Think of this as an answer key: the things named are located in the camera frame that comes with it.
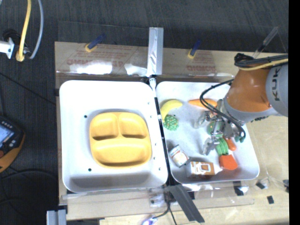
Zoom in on yellow banana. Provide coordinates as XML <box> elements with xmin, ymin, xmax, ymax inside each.
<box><xmin>160</xmin><ymin>99</ymin><xmax>183</xmax><ymax>121</ymax></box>

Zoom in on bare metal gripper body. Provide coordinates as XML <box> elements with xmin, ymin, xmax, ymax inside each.
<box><xmin>210</xmin><ymin>99</ymin><xmax>240</xmax><ymax>140</ymax></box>

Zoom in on short orange carrot, green top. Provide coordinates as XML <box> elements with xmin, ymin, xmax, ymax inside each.
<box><xmin>215</xmin><ymin>137</ymin><xmax>239</xmax><ymax>171</ymax></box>

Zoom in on green grapes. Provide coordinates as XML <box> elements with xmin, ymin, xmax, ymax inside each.
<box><xmin>163</xmin><ymin>114</ymin><xmax>180</xmax><ymax>131</ymax></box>

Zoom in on small white can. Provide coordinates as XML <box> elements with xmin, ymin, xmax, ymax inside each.
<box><xmin>168</xmin><ymin>144</ymin><xmax>190</xmax><ymax>168</ymax></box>

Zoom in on black cylinder on white bracket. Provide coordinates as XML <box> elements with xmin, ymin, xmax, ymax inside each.
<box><xmin>0</xmin><ymin>29</ymin><xmax>30</xmax><ymax>62</ymax></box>

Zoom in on orange sausage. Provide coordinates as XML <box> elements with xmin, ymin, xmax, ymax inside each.
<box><xmin>223</xmin><ymin>136</ymin><xmax>238</xmax><ymax>152</ymax></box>

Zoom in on white plastic tray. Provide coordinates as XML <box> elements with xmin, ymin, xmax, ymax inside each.
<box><xmin>59</xmin><ymin>79</ymin><xmax>169</xmax><ymax>194</ymax></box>
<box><xmin>155</xmin><ymin>81</ymin><xmax>261</xmax><ymax>185</ymax></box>

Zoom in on brown cardboard board, red print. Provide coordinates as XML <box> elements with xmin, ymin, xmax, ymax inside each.
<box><xmin>54</xmin><ymin>41</ymin><xmax>258</xmax><ymax>221</ymax></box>

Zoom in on thin black and white rod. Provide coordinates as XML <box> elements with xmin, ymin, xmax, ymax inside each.
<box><xmin>148</xmin><ymin>77</ymin><xmax>170</xmax><ymax>185</ymax></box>

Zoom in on orange and white carton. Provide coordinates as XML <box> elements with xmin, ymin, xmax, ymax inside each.
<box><xmin>186</xmin><ymin>161</ymin><xmax>223</xmax><ymax>179</ymax></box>

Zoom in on yellow divided plate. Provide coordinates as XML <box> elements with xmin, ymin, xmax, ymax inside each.
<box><xmin>89</xmin><ymin>112</ymin><xmax>153</xmax><ymax>169</ymax></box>

